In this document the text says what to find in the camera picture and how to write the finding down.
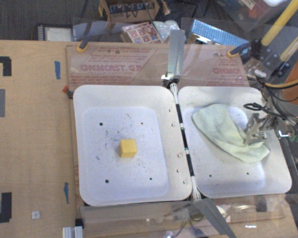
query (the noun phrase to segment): cable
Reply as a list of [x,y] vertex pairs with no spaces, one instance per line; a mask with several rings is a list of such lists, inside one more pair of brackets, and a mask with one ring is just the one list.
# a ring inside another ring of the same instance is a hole
[[280,85],[273,85],[273,84],[270,84],[270,83],[266,83],[265,82],[265,86],[267,88],[271,88],[271,89],[278,89],[278,90],[282,90],[282,89],[287,89],[287,88],[291,88],[291,87],[294,87],[298,85],[298,79],[292,81],[292,82],[289,82],[287,84],[280,84]]
[[176,238],[176,237],[182,232],[182,230],[184,229],[184,227],[185,227],[186,224],[187,224],[187,223],[184,222],[184,224],[183,224],[183,226],[181,227],[181,229],[179,230],[179,232],[178,232],[175,236],[172,236],[172,238]]
[[246,109],[249,109],[249,110],[253,110],[253,111],[264,111],[265,113],[271,115],[271,116],[276,116],[276,117],[279,117],[279,118],[282,118],[284,119],[285,116],[281,115],[281,114],[278,114],[278,113],[274,113],[274,112],[271,112],[269,111],[267,108],[266,108],[266,105],[265,106],[261,106],[257,103],[247,103],[243,106],[244,108]]
[[146,1],[145,1],[145,0],[142,0],[142,1],[143,1],[144,5],[145,5],[145,8],[146,8],[147,14],[148,14],[148,16],[149,16],[150,23],[153,25],[153,20],[152,20],[152,17],[151,17],[151,15],[150,15],[150,12],[149,12],[148,6],[147,6],[147,4],[146,4]]
[[290,119],[287,118],[287,116],[291,116],[291,117],[297,118],[296,116],[294,116],[294,115],[292,115],[292,114],[285,114],[285,113],[284,113],[284,112],[283,112],[283,111],[276,105],[274,99],[271,98],[271,100],[272,100],[272,104],[273,104],[274,108],[278,111],[278,113],[282,114],[282,115],[285,117],[284,120],[287,119],[288,121],[291,121]]
[[85,0],[84,6],[83,6],[83,11],[80,14],[80,18],[83,18],[83,16],[84,16],[84,12],[86,10],[87,2],[88,2],[88,0]]
[[293,100],[290,100],[290,101],[283,100],[283,99],[277,97],[276,94],[272,92],[272,90],[268,89],[268,91],[270,92],[270,94],[271,94],[274,98],[276,98],[277,100],[282,101],[282,102],[293,102],[293,101],[295,101],[296,99],[298,99],[298,96],[297,96],[297,97],[295,97]]
[[195,228],[195,227],[193,226],[191,220],[190,220],[190,224],[191,224],[191,227],[192,227],[192,229],[193,229],[193,232],[194,232],[194,236],[195,236],[195,237],[204,237],[205,234],[203,233],[203,231],[202,231],[201,229],[199,229],[199,228]]

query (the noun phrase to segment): white plastic tray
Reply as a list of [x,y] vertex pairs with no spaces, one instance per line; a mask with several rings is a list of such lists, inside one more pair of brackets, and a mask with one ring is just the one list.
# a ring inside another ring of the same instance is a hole
[[243,109],[246,103],[264,105],[261,93],[250,87],[184,87],[179,103],[199,191],[210,198],[285,193],[291,176],[274,131],[265,143],[271,150],[262,161],[247,164],[214,145],[195,126],[192,115],[199,108],[221,103]]
[[[187,198],[192,184],[173,95],[159,86],[84,85],[74,92],[79,189],[92,206]],[[120,158],[134,138],[134,158]]]

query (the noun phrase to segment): cardboard box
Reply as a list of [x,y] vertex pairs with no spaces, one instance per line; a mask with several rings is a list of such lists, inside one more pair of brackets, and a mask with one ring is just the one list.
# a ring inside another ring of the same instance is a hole
[[140,23],[150,21],[150,17],[154,20],[159,4],[156,0],[145,2],[146,4],[142,0],[100,0],[98,10],[102,19],[109,23]]
[[281,13],[291,0],[215,1],[245,32],[249,32]]
[[163,43],[154,26],[148,22],[122,27],[121,38],[130,43]]

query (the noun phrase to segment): black tape marking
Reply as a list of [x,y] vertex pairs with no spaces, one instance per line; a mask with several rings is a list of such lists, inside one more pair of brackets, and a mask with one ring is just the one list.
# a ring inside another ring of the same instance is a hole
[[12,76],[10,57],[0,57],[0,63],[2,63],[3,76]]
[[176,104],[175,106],[177,108],[177,113],[178,113],[178,117],[179,117],[179,123],[183,123],[182,114],[181,114],[181,110],[180,110],[180,105],[179,104]]
[[181,128],[181,133],[182,133],[182,139],[183,139],[184,148],[185,149],[189,149],[188,143],[187,143],[187,138],[185,136],[185,132],[184,132],[184,129],[183,128]]
[[189,166],[189,171],[190,171],[190,176],[194,176],[194,171],[193,171],[193,166],[192,166],[192,161],[191,161],[191,156],[190,154],[186,154],[187,156],[187,161],[188,161],[188,166]]
[[0,223],[10,222],[12,218],[12,193],[1,193]]

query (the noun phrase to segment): wooden board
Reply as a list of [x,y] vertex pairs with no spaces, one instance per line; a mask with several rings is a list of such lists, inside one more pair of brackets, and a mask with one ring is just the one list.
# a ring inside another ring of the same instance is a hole
[[[75,225],[70,101],[62,92],[68,84],[66,45],[0,41],[0,56],[12,60],[12,76],[3,77],[0,64],[0,201],[1,193],[12,192],[12,218],[0,224],[0,237],[61,237],[63,227]],[[32,211],[41,218],[32,220]]]

